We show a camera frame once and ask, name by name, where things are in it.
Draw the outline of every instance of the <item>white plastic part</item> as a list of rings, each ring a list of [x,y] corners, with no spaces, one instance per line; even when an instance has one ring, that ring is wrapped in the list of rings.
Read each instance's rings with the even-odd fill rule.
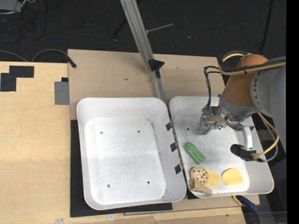
[[[78,103],[84,197],[97,210],[175,202],[186,194],[166,104],[157,98]]]
[[[253,149],[253,141],[252,141],[252,133],[250,127],[244,126],[242,129],[243,137],[244,137],[244,149],[249,150]]]
[[[206,157],[200,166],[215,172],[220,178],[225,170],[237,168],[241,172],[244,182],[234,186],[226,186],[220,180],[217,186],[210,187],[213,192],[212,195],[191,192],[201,198],[270,193],[273,190],[274,181],[268,164],[266,162],[244,161],[230,151],[233,144],[244,144],[242,132],[236,132],[226,126],[221,130],[211,130],[210,133],[205,135],[198,133],[201,108],[206,105],[207,101],[208,97],[174,97],[169,103],[187,181],[189,183],[191,180],[191,169],[198,166],[184,150],[184,144],[191,142]],[[217,106],[218,103],[219,98],[212,97],[211,106]],[[247,118],[242,124],[245,126],[254,125],[251,117]],[[262,152],[255,129],[251,131],[251,136],[254,144],[253,148],[258,153]]]

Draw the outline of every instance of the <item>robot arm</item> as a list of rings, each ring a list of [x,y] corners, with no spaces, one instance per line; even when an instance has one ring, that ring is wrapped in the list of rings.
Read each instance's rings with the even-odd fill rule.
[[[263,113],[273,118],[286,151],[285,57],[268,60],[261,55],[238,51],[227,53],[220,63],[224,64],[226,59],[235,54],[242,56],[235,68],[227,68],[227,71],[222,69],[225,66],[219,68],[223,74],[231,76],[220,96],[218,107],[205,107],[199,122],[199,133],[206,134],[211,129],[227,125],[236,131],[242,131],[245,137],[248,130],[241,122],[254,113],[263,118],[260,114]],[[245,139],[245,143],[245,147],[234,145],[231,151],[247,161],[256,160],[257,157],[253,158],[252,155],[254,151],[250,138]]]

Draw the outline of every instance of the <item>blue object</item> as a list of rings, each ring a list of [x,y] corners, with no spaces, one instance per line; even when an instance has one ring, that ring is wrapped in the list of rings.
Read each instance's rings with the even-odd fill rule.
[[[251,213],[253,214],[257,213],[257,207],[253,202],[249,201],[247,198],[241,195],[236,195],[235,197],[240,201],[240,203],[242,203],[245,207],[247,207]]]

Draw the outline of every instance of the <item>black clip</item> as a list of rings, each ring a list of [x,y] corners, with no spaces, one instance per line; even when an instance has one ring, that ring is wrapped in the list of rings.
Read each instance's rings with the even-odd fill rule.
[[[149,59],[149,67],[151,71],[156,72],[156,77],[161,78],[159,69],[165,64],[165,62],[157,61],[155,59]]]
[[[247,75],[247,71],[246,71],[247,66],[244,66],[243,70],[244,70],[244,74]]]

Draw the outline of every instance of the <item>aluminum rail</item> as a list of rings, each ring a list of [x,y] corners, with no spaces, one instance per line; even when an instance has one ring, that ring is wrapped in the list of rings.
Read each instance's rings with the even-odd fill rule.
[[[161,83],[161,78],[156,75],[156,71],[152,71],[149,65],[149,60],[154,60],[154,55],[150,47],[146,30],[136,0],[121,0],[122,8],[127,17],[131,28],[135,43],[144,63],[146,73],[152,74],[156,96],[165,102],[164,91]]]

